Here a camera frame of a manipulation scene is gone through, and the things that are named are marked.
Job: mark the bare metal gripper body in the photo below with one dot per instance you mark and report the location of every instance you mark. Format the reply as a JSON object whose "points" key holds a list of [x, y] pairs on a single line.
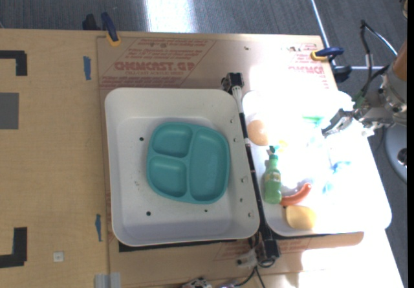
{"points": [[378, 116]]}

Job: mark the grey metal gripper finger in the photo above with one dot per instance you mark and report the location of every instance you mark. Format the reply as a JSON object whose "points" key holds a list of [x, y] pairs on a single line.
{"points": [[333, 128], [340, 115]]}

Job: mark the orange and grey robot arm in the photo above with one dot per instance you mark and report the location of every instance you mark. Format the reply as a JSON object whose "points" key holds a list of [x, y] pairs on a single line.
{"points": [[399, 63]]}

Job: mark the green flat item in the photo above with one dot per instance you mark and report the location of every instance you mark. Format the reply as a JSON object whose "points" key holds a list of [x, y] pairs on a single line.
{"points": [[312, 118]]}

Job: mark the orange round biscuit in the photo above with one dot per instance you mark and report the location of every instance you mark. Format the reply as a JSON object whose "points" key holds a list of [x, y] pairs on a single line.
{"points": [[257, 133]]}

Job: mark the orange sausage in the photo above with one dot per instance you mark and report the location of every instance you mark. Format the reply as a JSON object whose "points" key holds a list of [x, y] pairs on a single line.
{"points": [[296, 196]]}

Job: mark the white plastic tray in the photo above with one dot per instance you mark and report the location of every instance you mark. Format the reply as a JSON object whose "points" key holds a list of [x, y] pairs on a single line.
{"points": [[352, 209], [136, 183]]}

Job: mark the green plastic bottle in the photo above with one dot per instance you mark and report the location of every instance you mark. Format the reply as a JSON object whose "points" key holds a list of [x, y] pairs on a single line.
{"points": [[272, 186]]}

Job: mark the thin black and white rod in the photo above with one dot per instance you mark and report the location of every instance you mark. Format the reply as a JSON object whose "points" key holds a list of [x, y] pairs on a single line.
{"points": [[250, 160]]}

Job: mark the green divided plate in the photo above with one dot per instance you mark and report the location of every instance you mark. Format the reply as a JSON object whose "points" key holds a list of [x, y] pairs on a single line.
{"points": [[207, 167]]}

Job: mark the brown cardboard board red print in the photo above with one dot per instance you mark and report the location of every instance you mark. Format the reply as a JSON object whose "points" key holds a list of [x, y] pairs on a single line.
{"points": [[207, 60]]}

